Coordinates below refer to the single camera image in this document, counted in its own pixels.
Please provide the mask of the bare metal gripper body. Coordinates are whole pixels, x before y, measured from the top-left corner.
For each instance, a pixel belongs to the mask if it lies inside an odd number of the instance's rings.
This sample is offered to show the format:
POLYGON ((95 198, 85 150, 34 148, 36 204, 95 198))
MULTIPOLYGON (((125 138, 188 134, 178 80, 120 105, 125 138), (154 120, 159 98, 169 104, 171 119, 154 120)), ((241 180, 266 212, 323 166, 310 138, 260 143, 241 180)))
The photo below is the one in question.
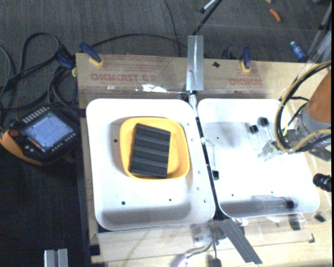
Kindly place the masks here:
POLYGON ((331 161, 331 129, 320 129, 308 133, 307 131, 289 130, 285 136, 279 137, 279 150, 287 154, 308 152, 323 161, 331 161))

